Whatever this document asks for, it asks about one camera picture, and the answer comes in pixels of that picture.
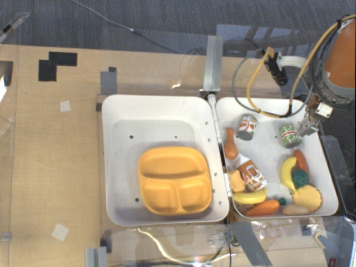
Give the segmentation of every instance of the white plastic tray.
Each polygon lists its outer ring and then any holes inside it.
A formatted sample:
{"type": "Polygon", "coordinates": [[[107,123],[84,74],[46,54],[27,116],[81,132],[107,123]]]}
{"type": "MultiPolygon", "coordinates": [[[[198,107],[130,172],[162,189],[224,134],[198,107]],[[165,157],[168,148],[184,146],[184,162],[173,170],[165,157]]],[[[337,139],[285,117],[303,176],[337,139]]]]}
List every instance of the white plastic tray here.
{"type": "MultiPolygon", "coordinates": [[[[249,106],[247,99],[241,98],[241,102],[249,106]]],[[[289,100],[254,99],[254,102],[264,111],[283,115],[288,109],[289,100]]],[[[293,102],[293,111],[296,111],[301,104],[300,101],[295,100],[293,102]]],[[[234,141],[239,152],[252,159],[266,178],[268,182],[267,197],[276,199],[284,197],[287,204],[293,203],[289,189],[281,183],[280,169],[283,161],[289,156],[292,156],[293,151],[298,149],[304,154],[306,162],[308,163],[310,183],[314,185],[322,195],[321,207],[310,215],[328,216],[333,215],[337,211],[338,198],[318,134],[314,133],[310,136],[304,136],[299,146],[293,149],[286,149],[283,146],[278,131],[279,128],[284,125],[290,123],[296,125],[298,121],[302,120],[305,110],[301,110],[297,115],[289,118],[270,118],[241,107],[234,98],[220,99],[216,104],[216,110],[223,141],[226,140],[226,128],[231,127],[236,131],[244,115],[254,116],[258,120],[254,137],[251,141],[244,141],[236,137],[234,141]]],[[[229,171],[236,169],[235,161],[226,160],[226,162],[229,171]]],[[[280,212],[279,214],[277,213],[271,216],[259,217],[259,219],[283,217],[290,218],[299,216],[285,216],[280,212]]]]}
{"type": "Polygon", "coordinates": [[[209,104],[197,97],[112,95],[102,106],[106,202],[121,226],[216,222],[229,201],[209,104]],[[143,152],[160,146],[190,146],[206,158],[213,196],[209,208],[185,216],[159,216],[145,207],[137,164],[143,152]]]}

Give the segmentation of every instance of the gray cable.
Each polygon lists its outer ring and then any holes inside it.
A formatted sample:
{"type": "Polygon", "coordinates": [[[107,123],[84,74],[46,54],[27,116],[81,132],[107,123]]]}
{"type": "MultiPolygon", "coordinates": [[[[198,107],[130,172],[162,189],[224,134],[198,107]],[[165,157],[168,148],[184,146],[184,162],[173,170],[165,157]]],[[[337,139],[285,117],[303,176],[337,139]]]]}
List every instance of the gray cable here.
{"type": "Polygon", "coordinates": [[[119,26],[119,27],[121,27],[121,28],[125,28],[125,29],[129,30],[130,32],[134,32],[134,29],[133,29],[133,28],[130,28],[130,27],[124,26],[124,25],[122,25],[122,24],[119,24],[119,23],[114,22],[114,21],[112,21],[112,20],[106,18],[105,16],[103,16],[103,15],[100,14],[99,12],[95,11],[94,9],[92,9],[92,8],[90,8],[90,7],[88,7],[88,6],[84,5],[84,4],[82,4],[82,3],[80,3],[79,1],[76,1],[76,0],[70,0],[70,1],[72,1],[72,2],[74,2],[74,3],[76,3],[76,4],[78,4],[78,5],[80,5],[80,6],[84,7],[84,8],[86,8],[86,9],[88,9],[89,11],[91,11],[91,12],[93,12],[94,14],[98,15],[99,17],[101,17],[102,19],[104,19],[105,21],[107,21],[107,22],[109,22],[109,23],[115,24],[115,25],[117,25],[117,26],[119,26]]]}
{"type": "MultiPolygon", "coordinates": [[[[251,58],[251,57],[252,57],[253,55],[255,55],[256,53],[261,52],[261,51],[262,51],[261,48],[258,49],[258,50],[252,51],[252,52],[250,52],[246,57],[244,57],[243,60],[241,60],[241,62],[238,64],[238,66],[237,66],[236,69],[235,69],[235,72],[234,72],[234,74],[233,74],[233,80],[232,80],[232,82],[231,82],[231,89],[232,89],[232,92],[233,92],[233,95],[234,95],[234,98],[235,98],[236,102],[237,102],[241,107],[243,107],[243,108],[245,108],[245,109],[247,109],[247,110],[249,110],[249,111],[255,112],[255,113],[259,113],[259,112],[256,111],[256,110],[253,109],[253,108],[250,108],[250,107],[245,106],[245,105],[242,104],[242,103],[240,102],[240,100],[238,99],[237,94],[236,94],[236,91],[235,91],[235,80],[236,80],[236,76],[237,76],[237,74],[238,74],[238,71],[240,70],[240,68],[241,68],[241,66],[244,64],[244,62],[245,62],[247,59],[251,58]]],[[[297,113],[299,113],[299,112],[304,108],[304,106],[306,105],[306,103],[309,101],[310,96],[312,95],[312,91],[313,91],[313,87],[310,86],[310,88],[309,88],[309,93],[308,93],[308,95],[307,95],[305,101],[303,102],[303,104],[300,106],[300,108],[299,108],[298,110],[296,110],[295,112],[291,113],[291,114],[289,115],[289,117],[296,115],[297,113]]]]}

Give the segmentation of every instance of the orange carrot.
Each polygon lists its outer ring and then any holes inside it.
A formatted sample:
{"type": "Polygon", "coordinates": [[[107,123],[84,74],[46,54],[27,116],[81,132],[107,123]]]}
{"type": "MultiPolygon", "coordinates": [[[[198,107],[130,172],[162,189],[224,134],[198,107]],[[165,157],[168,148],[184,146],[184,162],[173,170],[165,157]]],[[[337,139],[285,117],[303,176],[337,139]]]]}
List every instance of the orange carrot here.
{"type": "Polygon", "coordinates": [[[308,164],[306,164],[306,160],[302,152],[300,150],[296,150],[293,155],[296,157],[297,167],[304,170],[306,173],[309,173],[308,164]]]}
{"type": "Polygon", "coordinates": [[[279,209],[279,201],[270,199],[254,206],[246,212],[246,216],[265,216],[277,212],[279,209]]]}

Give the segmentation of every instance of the toy can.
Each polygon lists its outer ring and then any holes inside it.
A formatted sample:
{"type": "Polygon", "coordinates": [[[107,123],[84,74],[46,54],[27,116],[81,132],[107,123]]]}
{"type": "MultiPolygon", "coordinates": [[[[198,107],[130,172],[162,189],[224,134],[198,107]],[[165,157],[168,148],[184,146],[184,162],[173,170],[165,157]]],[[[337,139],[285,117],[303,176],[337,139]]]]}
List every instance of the toy can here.
{"type": "Polygon", "coordinates": [[[291,149],[300,144],[300,138],[296,135],[296,130],[293,124],[281,127],[279,133],[286,149],[291,149]]]}
{"type": "Polygon", "coordinates": [[[237,136],[242,140],[252,140],[255,129],[257,125],[257,120],[252,116],[243,116],[240,122],[240,127],[237,136]]]}

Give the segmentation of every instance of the toy broccoli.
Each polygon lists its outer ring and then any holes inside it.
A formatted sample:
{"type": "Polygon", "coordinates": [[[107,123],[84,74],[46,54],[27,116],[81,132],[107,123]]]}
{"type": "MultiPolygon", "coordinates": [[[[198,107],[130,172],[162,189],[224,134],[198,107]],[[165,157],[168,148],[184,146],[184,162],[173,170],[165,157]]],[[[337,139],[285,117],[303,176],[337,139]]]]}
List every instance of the toy broccoli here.
{"type": "Polygon", "coordinates": [[[291,178],[293,180],[294,186],[298,189],[309,183],[309,176],[302,169],[296,169],[293,171],[291,178]]]}

